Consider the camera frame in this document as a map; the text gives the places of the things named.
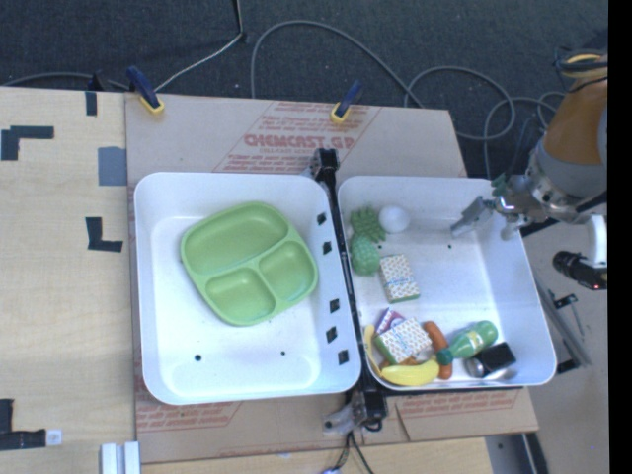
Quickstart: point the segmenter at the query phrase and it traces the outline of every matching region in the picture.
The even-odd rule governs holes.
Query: wooden table
[[[54,128],[0,161],[0,398],[14,430],[61,429],[63,444],[0,452],[0,472],[99,471],[102,443],[134,440],[127,188],[100,186],[100,148],[125,148],[121,94],[0,88],[0,129]],[[120,252],[88,249],[87,217]],[[491,473],[483,438],[368,446],[375,472]],[[145,473],[317,473],[338,450],[145,465]],[[345,473],[364,472],[352,453]]]

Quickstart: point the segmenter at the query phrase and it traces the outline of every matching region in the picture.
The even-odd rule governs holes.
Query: black fabric
[[[0,84],[47,71],[103,75],[123,84],[136,65],[154,86],[231,40],[238,30],[233,0],[0,0]],[[249,98],[251,55],[269,28],[291,20],[336,27],[377,54],[405,82],[442,65],[491,77],[514,97],[560,91],[555,50],[607,49],[608,0],[239,0],[246,38],[176,79],[165,93]],[[352,43],[311,27],[286,27],[262,44],[257,97],[336,102],[355,79],[361,103],[402,106],[404,92]],[[46,79],[34,87],[86,89],[81,79]],[[430,108],[448,109],[457,131],[482,134],[502,99],[485,81],[437,72],[415,86]],[[557,105],[559,100],[547,100]],[[492,174],[512,161],[519,135],[532,147],[539,134],[534,106],[519,104],[513,130],[491,142]],[[503,111],[491,133],[507,120]],[[472,177],[485,175],[480,142],[459,138]],[[525,164],[521,153],[515,166]]]

